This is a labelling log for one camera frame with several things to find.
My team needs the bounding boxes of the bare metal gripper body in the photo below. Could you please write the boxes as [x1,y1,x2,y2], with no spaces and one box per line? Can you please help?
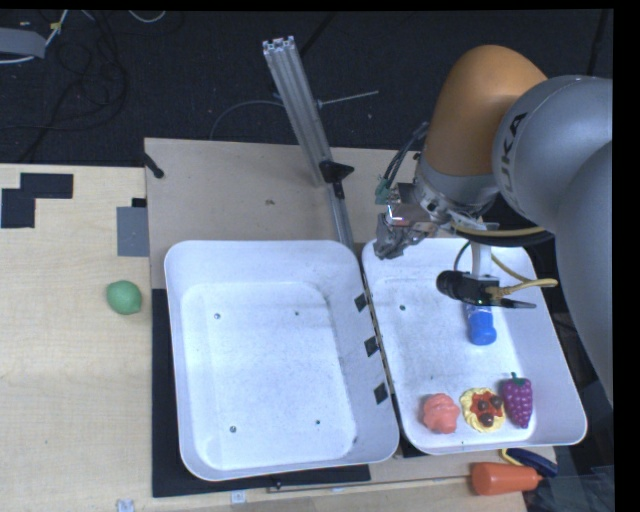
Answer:
[387,182,454,235]

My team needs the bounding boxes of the blue bottle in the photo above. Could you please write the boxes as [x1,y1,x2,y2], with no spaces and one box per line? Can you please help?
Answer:
[464,302,498,347]

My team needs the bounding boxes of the white plastic tray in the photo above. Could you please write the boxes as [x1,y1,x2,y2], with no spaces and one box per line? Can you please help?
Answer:
[360,236,589,457]
[163,239,402,483]

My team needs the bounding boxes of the brown cardboard board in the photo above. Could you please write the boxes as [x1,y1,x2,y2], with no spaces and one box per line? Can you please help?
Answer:
[143,137,557,512]

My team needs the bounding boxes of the orange ruffled toy food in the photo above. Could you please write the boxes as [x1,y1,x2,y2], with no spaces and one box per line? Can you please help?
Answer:
[419,392,461,435]

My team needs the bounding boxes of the yellow pasta with meatballs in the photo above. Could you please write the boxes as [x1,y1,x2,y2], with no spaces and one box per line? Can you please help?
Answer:
[458,387,507,434]

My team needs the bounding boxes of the purple grapes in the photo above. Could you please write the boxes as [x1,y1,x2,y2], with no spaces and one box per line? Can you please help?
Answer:
[501,371,534,430]

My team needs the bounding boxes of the green lime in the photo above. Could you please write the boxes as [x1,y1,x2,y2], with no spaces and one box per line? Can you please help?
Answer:
[105,279,144,316]

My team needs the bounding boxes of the black cylinder on white bracket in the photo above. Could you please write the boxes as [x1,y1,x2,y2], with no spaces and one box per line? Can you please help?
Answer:
[435,242,501,306]

